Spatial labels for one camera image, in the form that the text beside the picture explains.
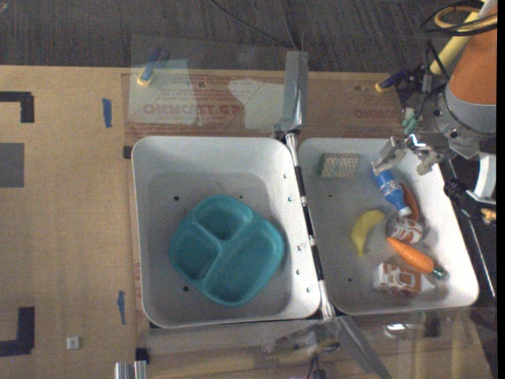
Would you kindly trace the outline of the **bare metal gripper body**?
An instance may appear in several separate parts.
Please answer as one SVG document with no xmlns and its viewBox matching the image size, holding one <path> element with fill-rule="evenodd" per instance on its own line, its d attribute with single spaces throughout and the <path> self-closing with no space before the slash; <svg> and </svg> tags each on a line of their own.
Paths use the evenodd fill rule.
<svg viewBox="0 0 505 379">
<path fill-rule="evenodd" d="M 414 109 L 406 109 L 406 144 L 423 161 L 456 155 L 477 160 L 495 151 L 495 105 L 437 99 L 425 103 L 418 118 L 414 115 Z"/>
</svg>

